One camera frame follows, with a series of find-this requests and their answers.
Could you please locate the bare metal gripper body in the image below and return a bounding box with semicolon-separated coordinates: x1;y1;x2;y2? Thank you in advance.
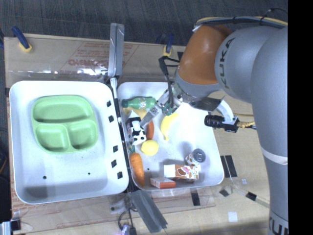
155;83;197;116

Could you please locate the pale yellow toy food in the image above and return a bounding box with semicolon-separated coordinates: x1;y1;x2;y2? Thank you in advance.
123;106;148;120

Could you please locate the brown sausage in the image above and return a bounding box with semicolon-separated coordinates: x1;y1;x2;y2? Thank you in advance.
145;120;155;141

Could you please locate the green plastic bottle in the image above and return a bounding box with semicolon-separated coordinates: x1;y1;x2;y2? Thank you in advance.
121;96;157;109

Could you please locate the yellow banana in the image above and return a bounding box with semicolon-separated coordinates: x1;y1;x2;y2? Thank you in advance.
160;112;179;141

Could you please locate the black and white cow carton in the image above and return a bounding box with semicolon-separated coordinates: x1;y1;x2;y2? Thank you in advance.
125;110;147;146

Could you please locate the yellow lemon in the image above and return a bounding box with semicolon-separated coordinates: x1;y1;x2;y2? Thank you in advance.
140;139;159;156

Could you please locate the white plastic tray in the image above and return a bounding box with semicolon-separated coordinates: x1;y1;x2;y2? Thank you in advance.
9;80;130;205
116;81;225;192

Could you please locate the orange carrot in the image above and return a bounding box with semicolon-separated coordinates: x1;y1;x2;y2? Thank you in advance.
129;144;146;187

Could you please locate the small printed can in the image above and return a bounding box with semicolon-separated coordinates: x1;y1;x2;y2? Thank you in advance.
184;148;206;167

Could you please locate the white carton with brown print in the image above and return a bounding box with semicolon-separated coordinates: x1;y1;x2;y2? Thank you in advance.
163;164;200;181

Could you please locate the small orange box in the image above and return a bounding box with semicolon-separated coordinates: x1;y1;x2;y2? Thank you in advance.
149;177;177;189

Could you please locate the green divided plate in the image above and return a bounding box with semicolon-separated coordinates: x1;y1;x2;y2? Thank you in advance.
31;94;99;154

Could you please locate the brown cardboard board red print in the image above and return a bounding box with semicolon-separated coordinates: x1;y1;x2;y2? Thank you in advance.
3;33;216;235

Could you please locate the black cylinder on white bracket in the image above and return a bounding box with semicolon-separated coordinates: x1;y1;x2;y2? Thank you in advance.
204;99;240;133

